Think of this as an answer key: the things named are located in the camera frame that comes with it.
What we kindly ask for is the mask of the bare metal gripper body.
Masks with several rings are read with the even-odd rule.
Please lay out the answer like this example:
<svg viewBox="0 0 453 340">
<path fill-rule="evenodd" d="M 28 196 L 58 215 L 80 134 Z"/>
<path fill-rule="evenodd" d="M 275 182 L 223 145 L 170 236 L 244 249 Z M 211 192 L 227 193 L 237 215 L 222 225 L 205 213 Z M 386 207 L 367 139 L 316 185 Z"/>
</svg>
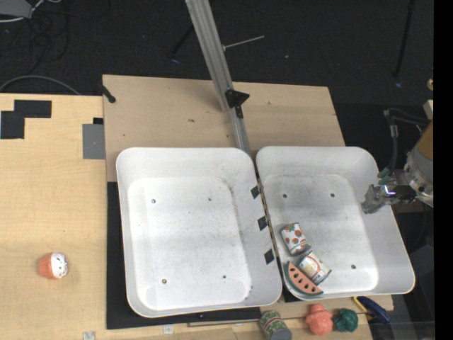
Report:
<svg viewBox="0 0 453 340">
<path fill-rule="evenodd" d="M 397 169 L 386 183 L 386 192 L 393 201 L 421 203 L 434 207 L 434 189 L 432 181 L 411 169 Z"/>
</svg>

